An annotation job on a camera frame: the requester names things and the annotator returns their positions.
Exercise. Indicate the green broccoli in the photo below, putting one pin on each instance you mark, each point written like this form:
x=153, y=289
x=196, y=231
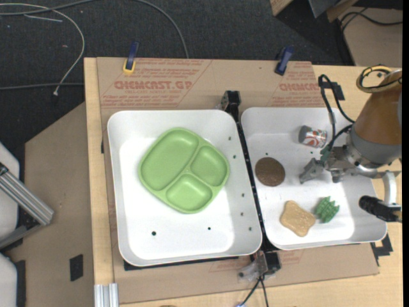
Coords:
x=326, y=209

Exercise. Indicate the white and orange can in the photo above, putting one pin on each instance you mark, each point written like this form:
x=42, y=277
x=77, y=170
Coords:
x=313, y=137

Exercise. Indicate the round brown biscuit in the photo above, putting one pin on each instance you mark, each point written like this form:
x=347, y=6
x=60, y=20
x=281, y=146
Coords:
x=270, y=172

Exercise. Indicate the white plastic tray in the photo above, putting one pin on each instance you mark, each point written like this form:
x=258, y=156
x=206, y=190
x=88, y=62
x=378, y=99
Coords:
x=287, y=130
x=179, y=235

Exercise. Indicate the green divided plate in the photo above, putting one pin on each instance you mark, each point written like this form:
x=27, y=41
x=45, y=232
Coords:
x=179, y=158

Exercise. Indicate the thin black rod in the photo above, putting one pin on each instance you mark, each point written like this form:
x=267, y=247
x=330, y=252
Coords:
x=252, y=177

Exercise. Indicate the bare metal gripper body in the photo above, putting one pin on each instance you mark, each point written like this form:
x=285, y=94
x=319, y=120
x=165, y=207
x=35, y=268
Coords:
x=340, y=159

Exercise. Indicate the tan bread slice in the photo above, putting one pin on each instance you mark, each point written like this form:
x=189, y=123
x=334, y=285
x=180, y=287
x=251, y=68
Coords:
x=297, y=218

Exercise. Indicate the brown cardboard board red print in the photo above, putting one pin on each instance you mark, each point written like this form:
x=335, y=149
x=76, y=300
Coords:
x=191, y=85

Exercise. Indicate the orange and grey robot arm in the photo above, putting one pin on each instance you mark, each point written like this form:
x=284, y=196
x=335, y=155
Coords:
x=377, y=120

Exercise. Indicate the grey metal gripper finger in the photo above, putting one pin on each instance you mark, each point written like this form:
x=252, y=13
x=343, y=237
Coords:
x=337, y=176
x=311, y=170

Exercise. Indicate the black cylinder on white bracket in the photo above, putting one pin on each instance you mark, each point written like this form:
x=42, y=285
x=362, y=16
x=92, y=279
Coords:
x=377, y=207

